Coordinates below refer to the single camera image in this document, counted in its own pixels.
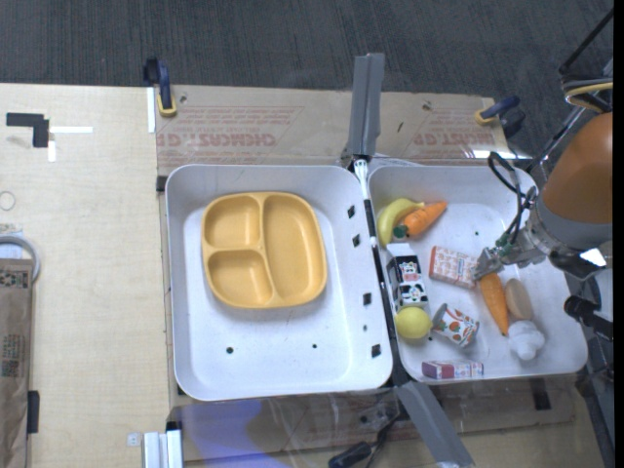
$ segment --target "small package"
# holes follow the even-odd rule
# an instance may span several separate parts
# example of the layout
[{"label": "small package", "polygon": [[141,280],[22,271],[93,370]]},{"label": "small package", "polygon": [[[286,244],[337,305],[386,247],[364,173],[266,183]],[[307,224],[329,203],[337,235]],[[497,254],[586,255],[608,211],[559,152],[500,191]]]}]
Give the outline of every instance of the small package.
[{"label": "small package", "polygon": [[484,365],[477,361],[425,361],[422,363],[422,373],[434,379],[454,378],[482,378]]},{"label": "small package", "polygon": [[463,288],[474,288],[471,269],[476,266],[477,259],[473,256],[434,246],[429,262],[429,277]]},{"label": "small package", "polygon": [[422,307],[429,302],[417,255],[393,256],[386,269],[397,311],[407,305]]}]

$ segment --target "wooden table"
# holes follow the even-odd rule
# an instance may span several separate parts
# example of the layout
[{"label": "wooden table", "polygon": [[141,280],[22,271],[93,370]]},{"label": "wooden table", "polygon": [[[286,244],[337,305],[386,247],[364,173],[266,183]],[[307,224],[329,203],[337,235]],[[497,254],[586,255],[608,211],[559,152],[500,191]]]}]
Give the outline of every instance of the wooden table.
[{"label": "wooden table", "polygon": [[[47,149],[32,147],[31,130],[0,125],[0,191],[16,197],[10,211],[0,211],[0,223],[21,226],[42,265],[30,376],[30,389],[41,397],[39,432],[29,436],[33,468],[138,467],[140,448],[132,440],[164,431],[175,406],[149,92],[0,85],[3,116],[41,113],[51,127],[93,129],[55,134],[56,161],[50,162]],[[515,466],[601,466],[591,419],[573,388],[570,400],[569,422],[484,427],[462,440],[482,468],[510,459]],[[327,466],[329,452],[298,461],[271,457],[285,466]],[[235,459],[210,465],[250,466]],[[375,465],[434,463],[421,442],[398,441]]]}]

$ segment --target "orange carrot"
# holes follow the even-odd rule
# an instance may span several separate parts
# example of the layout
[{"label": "orange carrot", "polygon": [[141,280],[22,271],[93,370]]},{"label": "orange carrot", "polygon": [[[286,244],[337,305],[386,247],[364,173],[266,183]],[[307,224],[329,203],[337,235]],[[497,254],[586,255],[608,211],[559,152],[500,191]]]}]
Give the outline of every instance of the orange carrot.
[{"label": "orange carrot", "polygon": [[481,294],[486,301],[489,313],[500,329],[503,336],[507,336],[509,330],[509,313],[503,284],[496,272],[490,272],[479,280]]},{"label": "orange carrot", "polygon": [[429,226],[435,222],[444,210],[447,209],[447,202],[440,201],[431,203],[424,208],[419,208],[408,214],[403,223],[397,225],[393,233],[397,238],[404,236],[417,236],[424,232]]}]

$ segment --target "toy banana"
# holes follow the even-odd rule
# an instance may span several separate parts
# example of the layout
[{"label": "toy banana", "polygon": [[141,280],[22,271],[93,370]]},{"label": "toy banana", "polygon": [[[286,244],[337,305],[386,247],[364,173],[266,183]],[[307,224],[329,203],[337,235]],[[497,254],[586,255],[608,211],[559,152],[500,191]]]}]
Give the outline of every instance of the toy banana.
[{"label": "toy banana", "polygon": [[405,217],[418,208],[423,208],[423,202],[415,202],[408,198],[399,198],[384,208],[377,219],[377,239],[379,245],[385,247],[392,241],[393,227]]}]

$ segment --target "gray carpet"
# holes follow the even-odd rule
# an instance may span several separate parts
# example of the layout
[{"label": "gray carpet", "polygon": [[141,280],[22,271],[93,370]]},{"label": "gray carpet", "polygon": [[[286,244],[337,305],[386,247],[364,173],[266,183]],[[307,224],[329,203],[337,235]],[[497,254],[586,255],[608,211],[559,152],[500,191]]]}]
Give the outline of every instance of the gray carpet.
[{"label": "gray carpet", "polygon": [[[614,0],[0,0],[0,81],[348,90],[357,55],[386,55],[384,91],[516,95],[513,144],[539,152],[571,106],[557,69]],[[612,22],[574,65],[600,76]]]}]

